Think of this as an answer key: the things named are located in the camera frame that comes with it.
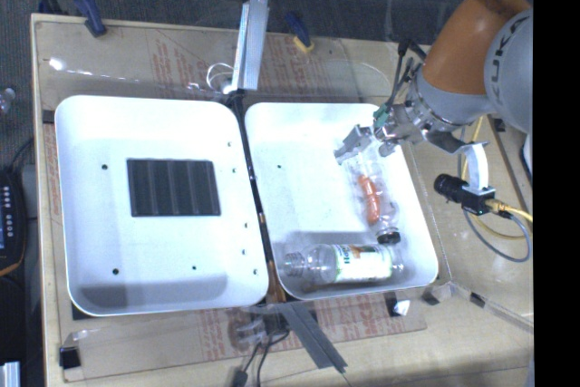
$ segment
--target white label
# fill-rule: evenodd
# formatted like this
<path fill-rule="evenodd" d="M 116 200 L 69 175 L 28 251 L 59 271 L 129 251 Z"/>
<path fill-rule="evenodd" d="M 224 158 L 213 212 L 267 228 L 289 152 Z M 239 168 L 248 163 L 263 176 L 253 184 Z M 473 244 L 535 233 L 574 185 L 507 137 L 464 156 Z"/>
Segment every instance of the white label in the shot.
<path fill-rule="evenodd" d="M 392 274 L 389 250 L 381 246 L 334 245 L 336 278 L 339 282 L 371 282 Z"/>

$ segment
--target black device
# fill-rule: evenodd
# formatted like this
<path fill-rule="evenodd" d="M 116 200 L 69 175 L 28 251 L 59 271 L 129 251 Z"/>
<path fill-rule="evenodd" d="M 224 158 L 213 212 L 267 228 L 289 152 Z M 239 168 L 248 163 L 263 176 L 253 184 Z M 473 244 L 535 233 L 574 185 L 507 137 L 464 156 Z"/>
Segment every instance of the black device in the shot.
<path fill-rule="evenodd" d="M 24 257 L 26 213 L 18 177 L 0 171 L 0 276 L 16 269 Z"/>

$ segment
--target white tray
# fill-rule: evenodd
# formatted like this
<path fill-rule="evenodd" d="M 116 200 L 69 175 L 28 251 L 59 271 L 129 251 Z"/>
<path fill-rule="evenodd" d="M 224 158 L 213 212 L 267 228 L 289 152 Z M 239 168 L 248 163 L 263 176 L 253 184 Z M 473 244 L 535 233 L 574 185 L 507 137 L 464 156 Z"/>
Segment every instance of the white tray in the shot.
<path fill-rule="evenodd" d="M 264 297 L 264 248 L 239 126 L 228 108 L 73 96 L 56 109 L 55 126 L 67 285 L 82 311 L 197 310 Z M 211 160 L 221 214 L 133 217 L 127 159 Z"/>
<path fill-rule="evenodd" d="M 268 236 L 280 282 L 301 300 L 421 287 L 438 261 L 401 148 L 382 159 L 382 171 L 401 209 L 403 275 L 381 283 L 303 288 L 282 271 L 284 255 L 317 243 L 376 244 L 353 203 L 352 185 L 334 158 L 354 124 L 372 126 L 378 107 L 364 103 L 257 103 L 246 132 Z"/>

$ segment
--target table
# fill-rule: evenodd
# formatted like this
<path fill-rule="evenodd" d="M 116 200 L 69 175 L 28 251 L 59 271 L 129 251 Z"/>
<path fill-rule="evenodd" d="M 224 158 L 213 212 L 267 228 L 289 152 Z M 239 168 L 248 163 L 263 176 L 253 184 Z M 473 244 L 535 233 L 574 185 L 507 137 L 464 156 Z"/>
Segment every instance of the table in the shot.
<path fill-rule="evenodd" d="M 188 351 L 195 347 L 176 334 L 180 328 L 199 323 L 190 319 L 191 314 L 172 314 L 162 318 L 162 323 L 155 315 L 132 316 L 118 325 L 108 325 L 101 318 L 73 318 L 64 284 L 51 114 L 62 99 L 78 93 L 203 98 L 208 66 L 233 62 L 237 32 L 109 20 L 104 22 L 108 33 L 95 39 L 82 23 L 82 18 L 59 15 L 34 14 L 31 19 L 46 384 L 229 385 L 234 370 L 247 361 L 247 351 L 230 352 L 226 357 L 202 353 L 190 363 L 193 355 Z M 397 44 L 323 37 L 314 38 L 314 43 L 314 51 L 304 55 L 290 36 L 268 34 L 260 78 L 264 84 L 257 98 L 354 99 L 377 105 L 386 100 Z M 276 85 L 268 87 L 274 77 Z M 478 137 L 490 141 L 486 147 L 490 185 L 497 189 L 498 198 L 531 212 L 531 188 L 514 168 L 518 158 L 514 140 L 521 134 L 515 134 L 510 143 L 502 141 L 509 135 L 497 134 L 489 120 L 483 120 Z M 299 345 L 290 343 L 273 351 L 261 374 L 268 385 L 445 385 L 449 377 L 466 383 L 522 385 L 526 379 L 534 346 L 533 260 L 513 264 L 495 256 L 471 233 L 459 206 L 434 193 L 432 181 L 437 175 L 457 170 L 454 158 L 427 143 L 405 150 L 440 259 L 440 276 L 433 287 L 439 302 L 431 305 L 433 301 L 421 298 L 421 293 L 397 295 L 410 299 L 407 315 L 381 319 L 375 314 L 371 322 L 384 324 L 381 330 L 375 328 L 370 336 L 335 338 L 334 345 L 348 364 L 344 375 L 333 368 L 317 369 Z M 491 227 L 506 227 L 506 221 L 488 216 L 485 219 Z M 522 256 L 523 242 L 496 244 L 506 253 Z M 366 309 L 378 308 L 375 300 L 365 304 L 369 305 Z M 340 329 L 357 331 L 365 323 L 361 302 L 348 305 L 358 311 L 359 321 Z M 216 317 L 211 312 L 202 316 Z M 160 334 L 169 336 L 160 341 Z M 90 344 L 100 336 L 100 344 Z M 131 340 L 140 343 L 131 344 Z M 144 340 L 160 343 L 163 353 L 152 353 Z M 81 345 L 82 366 L 66 370 L 59 366 L 59 349 L 67 343 Z M 115 344 L 130 351 L 111 367 L 114 362 L 107 359 L 107 353 L 117 353 Z M 123 372 L 123 366 L 130 372 Z M 250 368 L 251 375 L 256 374 L 256 366 Z M 103 376 L 104 372 L 115 375 Z"/>

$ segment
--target black vent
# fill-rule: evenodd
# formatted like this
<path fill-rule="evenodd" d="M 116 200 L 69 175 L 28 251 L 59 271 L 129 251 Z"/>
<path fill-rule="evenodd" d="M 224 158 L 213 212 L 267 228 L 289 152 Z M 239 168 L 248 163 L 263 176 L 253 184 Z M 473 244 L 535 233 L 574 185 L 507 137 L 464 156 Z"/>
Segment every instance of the black vent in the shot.
<path fill-rule="evenodd" d="M 214 165 L 207 160 L 127 160 L 133 217 L 219 216 Z"/>

